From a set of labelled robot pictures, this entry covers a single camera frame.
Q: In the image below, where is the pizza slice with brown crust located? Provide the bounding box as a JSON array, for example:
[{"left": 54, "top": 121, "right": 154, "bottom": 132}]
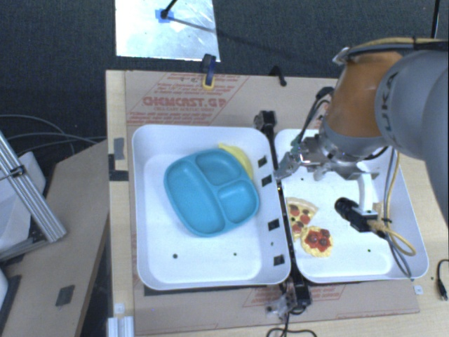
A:
[{"left": 285, "top": 197, "right": 319, "bottom": 241}]

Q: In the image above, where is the brown cardboard board red print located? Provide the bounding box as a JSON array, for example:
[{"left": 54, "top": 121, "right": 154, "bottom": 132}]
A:
[{"left": 123, "top": 70, "right": 421, "bottom": 336}]

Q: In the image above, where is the white plastic tray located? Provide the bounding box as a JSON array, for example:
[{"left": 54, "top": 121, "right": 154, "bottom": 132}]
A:
[
  {"left": 273, "top": 128, "right": 430, "bottom": 284},
  {"left": 131, "top": 124, "right": 293, "bottom": 291}
]

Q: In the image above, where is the blue divided plate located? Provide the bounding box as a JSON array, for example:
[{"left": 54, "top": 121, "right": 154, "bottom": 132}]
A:
[{"left": 163, "top": 147, "right": 261, "bottom": 239}]

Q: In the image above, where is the black cylinder on white bracket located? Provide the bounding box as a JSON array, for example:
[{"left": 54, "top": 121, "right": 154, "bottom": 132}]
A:
[{"left": 334, "top": 162, "right": 381, "bottom": 234}]

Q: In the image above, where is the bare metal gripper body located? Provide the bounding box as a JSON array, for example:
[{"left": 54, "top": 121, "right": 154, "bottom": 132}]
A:
[{"left": 297, "top": 133, "right": 359, "bottom": 171}]

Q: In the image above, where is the thin black and white rod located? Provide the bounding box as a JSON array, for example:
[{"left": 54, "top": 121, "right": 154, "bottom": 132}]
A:
[{"left": 265, "top": 124, "right": 300, "bottom": 284}]

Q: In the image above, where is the pizza slice with yellow crust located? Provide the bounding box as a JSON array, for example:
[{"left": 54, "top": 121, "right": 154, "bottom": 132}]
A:
[{"left": 300, "top": 225, "right": 335, "bottom": 258}]

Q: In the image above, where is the yellow banana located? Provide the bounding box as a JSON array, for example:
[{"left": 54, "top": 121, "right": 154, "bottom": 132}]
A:
[{"left": 217, "top": 143, "right": 255, "bottom": 182}]

